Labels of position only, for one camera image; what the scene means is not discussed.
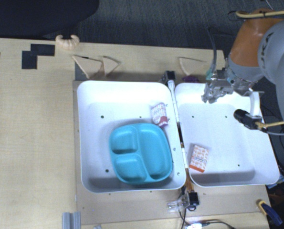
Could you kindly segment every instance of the blue divided plate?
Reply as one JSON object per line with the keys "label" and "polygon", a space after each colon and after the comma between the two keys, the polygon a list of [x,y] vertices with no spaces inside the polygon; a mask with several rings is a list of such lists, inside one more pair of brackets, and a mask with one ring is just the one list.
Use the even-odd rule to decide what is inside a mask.
{"label": "blue divided plate", "polygon": [[141,185],[166,179],[172,171],[168,141],[160,127],[141,123],[115,129],[109,139],[116,176]]}

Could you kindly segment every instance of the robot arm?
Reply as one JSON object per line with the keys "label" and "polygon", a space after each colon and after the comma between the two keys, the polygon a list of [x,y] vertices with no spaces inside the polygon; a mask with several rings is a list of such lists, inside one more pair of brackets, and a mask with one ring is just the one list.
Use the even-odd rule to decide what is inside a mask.
{"label": "robot arm", "polygon": [[275,84],[284,119],[284,20],[246,20],[242,25],[223,70],[216,70],[206,84],[202,100],[214,103],[234,91],[251,94],[251,87],[262,77]]}

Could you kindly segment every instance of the gray floor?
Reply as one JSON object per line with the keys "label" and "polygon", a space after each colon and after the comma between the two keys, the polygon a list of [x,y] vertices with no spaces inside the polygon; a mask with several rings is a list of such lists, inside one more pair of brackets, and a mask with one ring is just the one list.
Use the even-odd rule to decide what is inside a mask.
{"label": "gray floor", "polygon": [[[284,0],[268,1],[275,10],[284,10]],[[206,32],[211,26],[216,30],[217,48],[227,55],[242,25],[242,21],[230,21],[228,12],[251,12],[257,8],[269,6],[260,0],[100,0],[99,9],[92,17],[45,37],[76,34],[82,42],[211,48]],[[255,89],[266,92],[262,104],[269,110],[264,109],[264,114],[280,119],[275,86],[263,79]],[[281,142],[273,139],[273,145],[284,166]]]}

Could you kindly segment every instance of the wooden table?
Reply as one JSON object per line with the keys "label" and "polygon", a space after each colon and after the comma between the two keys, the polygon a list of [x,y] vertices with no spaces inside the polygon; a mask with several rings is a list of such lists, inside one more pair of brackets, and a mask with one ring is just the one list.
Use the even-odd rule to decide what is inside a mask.
{"label": "wooden table", "polygon": [[[165,70],[174,70],[180,79],[179,57],[204,61],[195,71],[202,78],[212,59],[211,50],[81,43],[74,51],[55,47],[54,56],[37,57],[37,70],[25,70],[21,68],[22,51],[30,51],[31,44],[54,42],[0,39],[0,228],[61,228],[62,213],[79,209],[75,201],[72,55],[99,60],[109,56],[120,61],[111,76],[99,73],[95,77],[110,81],[158,81]],[[223,65],[219,51],[218,66]],[[265,186],[195,189],[200,206],[188,214],[187,221],[221,219],[238,229],[269,228],[256,206],[258,199],[269,203]],[[102,213],[99,221],[82,228],[91,229],[100,222],[104,229],[178,229],[182,221],[177,214],[155,210],[149,217],[146,212],[153,209],[146,207],[151,201],[153,207],[162,207],[178,193],[155,191],[150,196],[140,192],[141,207],[135,208],[140,220],[134,222],[130,222],[134,217],[123,219],[121,206],[112,213],[92,195],[88,199]],[[132,193],[114,197],[118,203],[129,199],[136,200]],[[82,222],[88,221],[85,216],[82,213]],[[211,228],[226,227],[215,224]]]}

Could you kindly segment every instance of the blue plate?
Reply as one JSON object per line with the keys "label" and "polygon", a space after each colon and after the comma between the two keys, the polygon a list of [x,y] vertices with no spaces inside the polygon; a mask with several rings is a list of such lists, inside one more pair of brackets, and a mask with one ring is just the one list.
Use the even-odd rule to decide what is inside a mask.
{"label": "blue plate", "polygon": [[149,123],[115,129],[109,139],[116,176],[125,183],[141,185],[166,179],[172,171],[172,158],[161,128]]}

